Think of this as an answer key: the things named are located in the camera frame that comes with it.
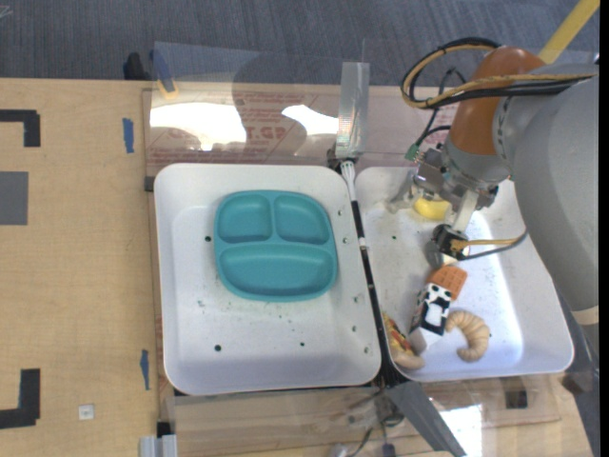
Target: gray floor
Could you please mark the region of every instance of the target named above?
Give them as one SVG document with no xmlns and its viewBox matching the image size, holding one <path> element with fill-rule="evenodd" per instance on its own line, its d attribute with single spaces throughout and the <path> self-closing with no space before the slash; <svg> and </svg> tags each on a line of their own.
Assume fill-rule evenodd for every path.
<svg viewBox="0 0 609 457">
<path fill-rule="evenodd" d="M 121 79 L 128 54 L 157 41 L 358 59 L 365 40 L 376 83 L 393 85 L 468 35 L 539 50 L 578 1 L 0 0 L 0 76 Z M 598 14 L 569 49 L 599 51 Z"/>
</svg>

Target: teal divided plate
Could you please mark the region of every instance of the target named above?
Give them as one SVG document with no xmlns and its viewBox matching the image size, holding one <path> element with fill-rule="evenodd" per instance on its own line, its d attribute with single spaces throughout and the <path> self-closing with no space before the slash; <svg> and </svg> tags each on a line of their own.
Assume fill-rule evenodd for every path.
<svg viewBox="0 0 609 457">
<path fill-rule="evenodd" d="M 301 193 L 240 191 L 214 218 L 216 267 L 224 285 L 251 300 L 321 296 L 337 274 L 334 234 L 324 208 Z"/>
</svg>

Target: black square corner marker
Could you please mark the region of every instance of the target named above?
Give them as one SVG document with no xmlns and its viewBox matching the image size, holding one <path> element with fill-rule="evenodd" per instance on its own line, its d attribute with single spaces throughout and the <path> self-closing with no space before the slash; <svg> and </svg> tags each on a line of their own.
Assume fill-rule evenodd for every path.
<svg viewBox="0 0 609 457">
<path fill-rule="evenodd" d="M 0 171 L 0 226 L 28 224 L 28 173 Z"/>
</svg>

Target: green connector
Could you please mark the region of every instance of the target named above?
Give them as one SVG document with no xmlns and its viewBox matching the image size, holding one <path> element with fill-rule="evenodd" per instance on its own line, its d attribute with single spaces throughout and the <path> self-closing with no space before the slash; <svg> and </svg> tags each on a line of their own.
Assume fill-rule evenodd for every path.
<svg viewBox="0 0 609 457">
<path fill-rule="evenodd" d="M 408 161 L 414 161 L 417 159 L 417 153 L 419 152 L 419 146 L 413 144 L 408 148 L 408 152 L 404 156 Z"/>
</svg>

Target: milk carton toy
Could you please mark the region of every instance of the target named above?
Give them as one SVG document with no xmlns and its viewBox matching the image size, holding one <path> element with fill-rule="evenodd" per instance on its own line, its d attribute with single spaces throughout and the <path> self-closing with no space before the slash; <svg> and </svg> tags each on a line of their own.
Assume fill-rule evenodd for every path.
<svg viewBox="0 0 609 457">
<path fill-rule="evenodd" d="M 467 272 L 456 266 L 442 266 L 433 271 L 417 295 L 408 338 L 420 354 L 444 335 L 450 303 L 459 297 Z"/>
</svg>

